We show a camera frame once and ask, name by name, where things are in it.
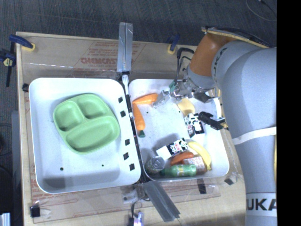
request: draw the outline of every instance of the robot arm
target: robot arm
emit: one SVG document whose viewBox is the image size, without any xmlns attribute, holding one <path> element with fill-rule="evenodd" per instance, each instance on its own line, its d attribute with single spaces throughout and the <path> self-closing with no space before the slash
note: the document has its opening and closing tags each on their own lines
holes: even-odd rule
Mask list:
<svg viewBox="0 0 301 226">
<path fill-rule="evenodd" d="M 207 33 L 174 90 L 174 97 L 195 98 L 214 87 L 221 90 L 245 179 L 247 226 L 277 225 L 276 56 L 277 48 Z"/>
</svg>

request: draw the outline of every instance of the green divided plate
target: green divided plate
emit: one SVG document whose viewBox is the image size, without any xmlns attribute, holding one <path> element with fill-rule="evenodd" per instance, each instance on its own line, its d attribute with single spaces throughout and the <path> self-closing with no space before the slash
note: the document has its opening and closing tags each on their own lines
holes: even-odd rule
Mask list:
<svg viewBox="0 0 301 226">
<path fill-rule="evenodd" d="M 95 94 L 83 94 L 56 106 L 55 126 L 74 152 L 93 152 L 117 139 L 119 123 L 108 105 Z"/>
</svg>

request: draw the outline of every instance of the white plastic tray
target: white plastic tray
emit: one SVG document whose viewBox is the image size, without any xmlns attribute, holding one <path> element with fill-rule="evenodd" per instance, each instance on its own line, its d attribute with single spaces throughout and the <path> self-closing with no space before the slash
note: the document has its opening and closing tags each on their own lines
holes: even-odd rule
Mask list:
<svg viewBox="0 0 301 226">
<path fill-rule="evenodd" d="M 83 93 L 100 96 L 120 125 L 120 135 L 115 141 L 85 155 L 67 147 L 53 120 L 54 108 L 59 103 Z M 36 179 L 43 191 L 50 194 L 85 191 L 130 185 L 139 180 L 141 168 L 126 99 L 117 81 L 39 78 L 30 84 L 29 98 Z"/>
<path fill-rule="evenodd" d="M 159 79 L 137 79 L 129 84 L 129 94 L 131 102 L 138 97 L 158 93 L 162 90 L 168 90 L 168 85 L 172 80 Z M 212 102 L 202 103 L 194 98 L 190 99 L 195 106 L 195 112 L 208 112 L 214 118 L 221 116 L 221 106 L 216 98 Z M 190 139 L 184 122 L 184 115 L 176 105 L 174 98 L 169 99 L 166 104 L 154 108 L 152 105 L 138 105 L 144 121 L 146 137 L 138 137 L 139 147 L 141 151 L 142 161 L 146 162 L 157 155 L 156 150 L 164 145 L 170 144 L 180 138 L 187 141 Z M 205 174 L 196 175 L 195 177 L 184 178 L 167 178 L 161 177 L 159 174 L 154 176 L 148 175 L 152 180 L 169 181 L 169 180 L 185 180 L 195 178 L 215 178 L 222 177 L 229 171 L 229 160 L 224 147 L 220 131 L 214 130 L 210 125 L 204 125 L 205 137 L 195 135 L 192 140 L 199 142 L 207 149 L 212 158 L 212 170 Z"/>
</svg>

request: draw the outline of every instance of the orange carrot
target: orange carrot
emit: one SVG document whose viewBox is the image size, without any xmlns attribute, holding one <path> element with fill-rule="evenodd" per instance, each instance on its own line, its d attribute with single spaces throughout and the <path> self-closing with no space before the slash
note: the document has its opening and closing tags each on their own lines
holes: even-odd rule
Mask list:
<svg viewBox="0 0 301 226">
<path fill-rule="evenodd" d="M 145 121 L 142 117 L 141 111 L 139 110 L 136 104 L 133 104 L 133 114 L 134 114 L 134 121 L 137 130 L 144 130 L 145 129 Z"/>
<path fill-rule="evenodd" d="M 180 163 L 184 159 L 192 158 L 194 154 L 192 152 L 182 152 L 174 156 L 170 161 L 170 166 Z"/>
<path fill-rule="evenodd" d="M 142 97 L 137 98 L 133 101 L 133 104 L 151 104 L 155 102 L 158 98 L 157 93 L 148 94 Z"/>
</svg>

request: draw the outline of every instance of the green bottle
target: green bottle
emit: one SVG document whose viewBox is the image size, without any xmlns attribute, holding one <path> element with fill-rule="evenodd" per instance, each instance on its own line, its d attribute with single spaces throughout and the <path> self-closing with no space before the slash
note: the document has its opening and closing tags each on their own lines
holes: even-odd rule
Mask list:
<svg viewBox="0 0 301 226">
<path fill-rule="evenodd" d="M 190 164 L 190 165 L 174 165 L 170 168 L 165 168 L 160 172 L 163 176 L 170 176 L 174 178 L 179 177 L 187 177 L 187 176 L 195 176 L 197 174 L 197 168 L 196 165 Z"/>
</svg>

